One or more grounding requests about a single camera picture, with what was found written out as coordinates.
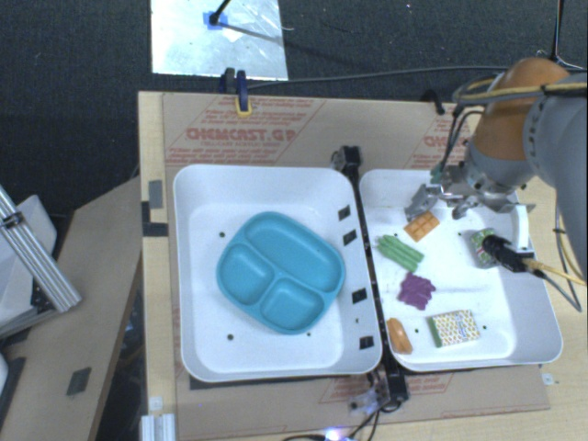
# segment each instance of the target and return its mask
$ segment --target light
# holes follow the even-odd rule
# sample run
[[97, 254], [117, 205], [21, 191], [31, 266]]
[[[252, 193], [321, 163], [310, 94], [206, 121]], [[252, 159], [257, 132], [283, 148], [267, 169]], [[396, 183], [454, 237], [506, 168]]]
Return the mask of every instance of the light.
[[343, 441], [345, 434], [341, 432], [340, 428], [327, 428], [324, 437], [329, 441]]

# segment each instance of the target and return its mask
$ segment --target white tray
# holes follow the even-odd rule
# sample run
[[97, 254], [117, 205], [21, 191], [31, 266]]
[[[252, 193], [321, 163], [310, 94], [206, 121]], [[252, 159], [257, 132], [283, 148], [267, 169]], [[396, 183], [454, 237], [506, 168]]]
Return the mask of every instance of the white tray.
[[[174, 198], [181, 347], [190, 374], [221, 382], [361, 374], [378, 364], [378, 319], [354, 193], [344, 176], [322, 168], [190, 165], [175, 177]], [[350, 215], [340, 220], [339, 211], [347, 207]], [[235, 307], [217, 285], [225, 246], [264, 211], [290, 216], [344, 259], [341, 292], [305, 334], [269, 329]], [[344, 245], [344, 235], [352, 231], [355, 240]], [[366, 298], [354, 304], [352, 294], [360, 289]]]
[[[418, 186], [427, 183], [426, 171], [373, 170], [361, 181], [367, 227], [372, 245], [383, 234], [398, 238], [424, 253], [416, 275], [433, 282], [436, 291], [424, 311], [396, 299], [406, 271], [374, 250], [374, 265], [385, 318], [399, 319], [413, 345], [411, 355], [395, 354], [414, 371], [482, 368], [547, 363], [562, 348], [560, 328], [544, 283], [528, 273], [512, 273], [502, 267], [480, 269], [469, 247], [470, 236], [493, 227], [511, 240], [514, 230], [508, 214], [486, 208], [468, 211], [453, 220], [451, 209], [438, 201], [433, 214], [440, 224], [415, 243], [403, 227]], [[481, 338], [438, 348], [426, 317], [438, 313], [471, 310]]]

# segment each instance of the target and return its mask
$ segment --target black bracket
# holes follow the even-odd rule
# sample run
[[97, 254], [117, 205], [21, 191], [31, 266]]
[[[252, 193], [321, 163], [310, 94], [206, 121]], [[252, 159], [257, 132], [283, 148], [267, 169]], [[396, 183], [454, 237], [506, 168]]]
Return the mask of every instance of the black bracket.
[[25, 361], [26, 359], [24, 357], [18, 357], [12, 361], [7, 361], [8, 375], [2, 390], [2, 396], [0, 397], [0, 429], [2, 429], [4, 421], [8, 416], [8, 409], [10, 408], [12, 399], [17, 391], [18, 380], [25, 367]]
[[[371, 245], [369, 244], [366, 213], [364, 211], [364, 206], [359, 191], [359, 166], [361, 164], [362, 156], [359, 147], [343, 146], [331, 157], [332, 168], [343, 173], [343, 175], [349, 179], [351, 186], [353, 187], [357, 205], [357, 217], [359, 218], [361, 236], [364, 241], [364, 249], [366, 252], [367, 269], [369, 271], [372, 294], [374, 296], [376, 314], [378, 316], [379, 333], [383, 348], [382, 364], [386, 370], [386, 379], [388, 381], [390, 399], [392, 401], [402, 402], [409, 399], [408, 385], [406, 383], [405, 371], [394, 358], [388, 341], [388, 330], [386, 329], [386, 321], [384, 319], [384, 312], [382, 310], [381, 300], [379, 297], [376, 268], [374, 267]], [[362, 339], [360, 342], [360, 347], [367, 347], [366, 345], [368, 343], [368, 340]]]
[[151, 222], [151, 207], [149, 201], [141, 203], [141, 217], [143, 224], [143, 237], [167, 237], [168, 226], [164, 222]]
[[2, 221], [0, 222], [0, 229], [3, 227], [7, 230], [12, 229], [24, 219], [25, 217], [22, 215], [22, 212], [17, 211], [14, 214], [10, 214], [9, 216], [2, 218]]
[[75, 395], [85, 391], [85, 388], [88, 385], [88, 380], [90, 380], [90, 372], [92, 372], [91, 367], [84, 367], [83, 369], [75, 371], [70, 379], [66, 395]]

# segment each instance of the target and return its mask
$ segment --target black clip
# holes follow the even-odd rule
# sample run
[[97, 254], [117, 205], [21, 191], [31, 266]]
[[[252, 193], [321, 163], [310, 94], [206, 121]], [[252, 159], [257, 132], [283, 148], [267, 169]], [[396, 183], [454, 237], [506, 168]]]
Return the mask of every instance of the black clip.
[[4, 217], [2, 222], [0, 222], [0, 228], [5, 227], [7, 230], [12, 229], [24, 219], [25, 217], [22, 215], [22, 212], [17, 211], [14, 214], [10, 214], [8, 217]]
[[439, 116], [443, 116], [445, 114], [445, 108], [443, 107], [443, 103], [441, 103], [439, 95], [435, 90], [429, 89], [425, 91], [423, 93], [423, 96], [421, 96], [421, 101], [432, 101], [435, 105], [435, 111], [437, 112], [437, 114]]

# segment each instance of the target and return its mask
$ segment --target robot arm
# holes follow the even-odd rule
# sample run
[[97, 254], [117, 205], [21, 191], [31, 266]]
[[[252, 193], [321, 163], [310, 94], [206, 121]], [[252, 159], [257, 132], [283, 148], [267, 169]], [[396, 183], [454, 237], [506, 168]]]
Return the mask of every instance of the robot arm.
[[413, 198], [407, 218], [430, 209], [438, 199], [454, 208], [454, 219], [479, 205], [510, 212], [517, 206], [512, 193], [538, 175], [556, 188], [571, 246], [586, 277], [585, 82], [586, 73], [570, 75], [545, 59], [525, 59], [514, 65], [495, 81], [489, 94], [577, 83], [583, 91], [579, 96], [577, 91], [560, 92], [490, 103], [469, 142], [465, 161], [442, 163], [434, 184], [422, 186]]

